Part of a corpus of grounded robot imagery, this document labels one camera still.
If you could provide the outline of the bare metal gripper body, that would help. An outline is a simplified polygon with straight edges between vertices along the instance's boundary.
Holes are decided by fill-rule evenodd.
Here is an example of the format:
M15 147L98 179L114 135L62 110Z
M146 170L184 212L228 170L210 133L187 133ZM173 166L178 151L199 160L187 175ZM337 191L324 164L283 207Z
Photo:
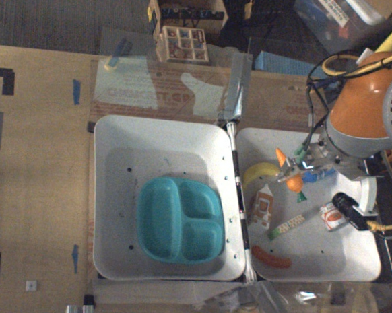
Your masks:
M316 169L334 168L350 180L361 180L364 176L362 148L351 143L335 144L332 141L302 142L300 155L308 166Z

